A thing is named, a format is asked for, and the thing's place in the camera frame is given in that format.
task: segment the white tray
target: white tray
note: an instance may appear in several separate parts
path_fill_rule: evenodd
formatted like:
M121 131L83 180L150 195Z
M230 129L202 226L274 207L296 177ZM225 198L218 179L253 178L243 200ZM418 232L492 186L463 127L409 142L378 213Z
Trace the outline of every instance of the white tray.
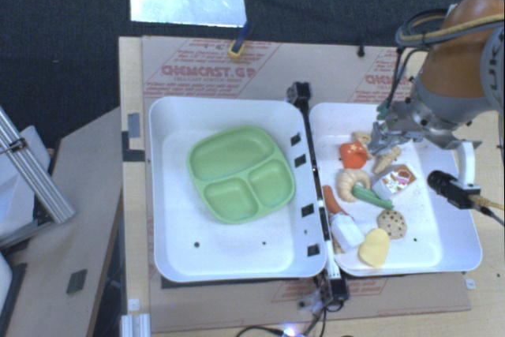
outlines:
M310 121L321 185L335 191L336 178L343 170L339 146L351 141L353 131L370 131L376 119L376 106L369 104L321 103L311 111ZM433 170L458 177L452 151L444 151L426 140L401 145L402 154L395 164L408 163L418 180L392 197L395 210L406 220L402 239L391 240L383 267L372 268L357 257L357 248L338 254L339 267L355 276L399 275L418 272L469 271L479 265L481 245L469 210L459 210L431 190L426 178ZM372 173L373 161L363 170ZM378 176L372 175L372 184ZM377 227L376 218L383 211L363 201L341 201L342 208L354 217L363 232Z
M299 278L319 273L327 260L301 113L281 101L167 97L149 114L155 263L176 282ZM279 210L240 225L213 216L186 166L199 140L239 125L266 130L290 164L294 198ZM290 139L301 141L291 146ZM294 160L305 155L306 163ZM313 205L313 213L301 209ZM319 246L314 254L311 246Z

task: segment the cookie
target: cookie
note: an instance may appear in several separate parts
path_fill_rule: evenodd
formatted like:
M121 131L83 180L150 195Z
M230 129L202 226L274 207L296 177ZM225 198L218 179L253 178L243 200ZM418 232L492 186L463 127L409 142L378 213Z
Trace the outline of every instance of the cookie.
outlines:
M390 239L401 239L407 232L407 225L403 215L395 210L382 211L377 216L377 225L380 229L384 229Z

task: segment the yellow toy potato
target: yellow toy potato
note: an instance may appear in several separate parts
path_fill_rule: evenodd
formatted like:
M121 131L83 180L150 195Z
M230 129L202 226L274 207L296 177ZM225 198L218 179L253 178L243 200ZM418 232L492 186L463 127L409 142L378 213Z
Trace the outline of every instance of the yellow toy potato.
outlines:
M380 268L386 261L389 251L389 236L384 229L372 229L361 243L357 255L368 265Z

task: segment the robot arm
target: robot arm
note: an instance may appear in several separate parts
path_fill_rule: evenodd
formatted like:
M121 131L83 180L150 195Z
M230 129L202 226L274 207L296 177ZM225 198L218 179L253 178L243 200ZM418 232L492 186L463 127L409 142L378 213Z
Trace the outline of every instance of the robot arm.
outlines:
M424 138L455 149L461 144L453 135L459 126L487 110L503 116L503 5L503 0L463 0L436 36L409 37L404 28L398 30L400 47L430 48L410 97L393 103L391 97L379 117L382 122L373 124L368 145L373 155Z

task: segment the green plate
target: green plate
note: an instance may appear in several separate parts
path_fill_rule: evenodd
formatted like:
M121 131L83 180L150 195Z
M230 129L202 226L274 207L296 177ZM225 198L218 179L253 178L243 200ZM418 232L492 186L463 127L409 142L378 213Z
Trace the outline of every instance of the green plate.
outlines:
M226 223L259 218L294 195L286 158L271 136L256 126L238 126L197 142L187 163L202 200Z

